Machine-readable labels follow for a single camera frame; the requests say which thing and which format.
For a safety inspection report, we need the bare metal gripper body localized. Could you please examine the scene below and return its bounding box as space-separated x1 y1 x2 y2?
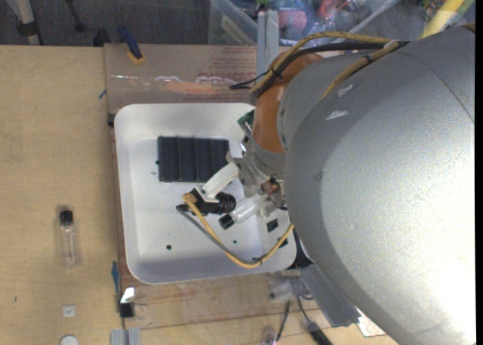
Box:
225 143 283 199

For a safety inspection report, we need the clear bottle with black cap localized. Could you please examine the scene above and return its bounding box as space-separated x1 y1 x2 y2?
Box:
217 198 266 231
57 208 79 266

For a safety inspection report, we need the black ribbed rectangular block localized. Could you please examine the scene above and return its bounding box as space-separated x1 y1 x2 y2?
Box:
156 135 231 183

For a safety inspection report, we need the white plastic tray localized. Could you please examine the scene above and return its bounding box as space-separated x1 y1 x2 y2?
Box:
113 102 298 285

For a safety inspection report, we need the clear plastic storage bin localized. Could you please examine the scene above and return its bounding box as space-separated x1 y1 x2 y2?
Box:
206 0 400 48

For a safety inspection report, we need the yellow foam tube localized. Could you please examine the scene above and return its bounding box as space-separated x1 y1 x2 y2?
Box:
416 0 477 41

